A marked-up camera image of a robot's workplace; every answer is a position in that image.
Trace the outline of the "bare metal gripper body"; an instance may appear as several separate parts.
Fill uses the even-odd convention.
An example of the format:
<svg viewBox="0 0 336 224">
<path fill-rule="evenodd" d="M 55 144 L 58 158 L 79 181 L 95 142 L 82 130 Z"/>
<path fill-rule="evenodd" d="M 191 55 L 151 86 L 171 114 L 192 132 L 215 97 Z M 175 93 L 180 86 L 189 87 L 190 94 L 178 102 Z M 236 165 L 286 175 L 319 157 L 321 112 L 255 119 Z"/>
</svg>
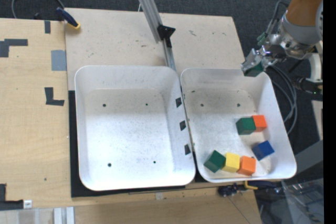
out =
<svg viewBox="0 0 336 224">
<path fill-rule="evenodd" d="M 303 60 L 315 52 L 315 45 L 299 43 L 287 34 L 263 33 L 259 36 L 259 53 L 270 59 L 294 58 Z"/>
</svg>

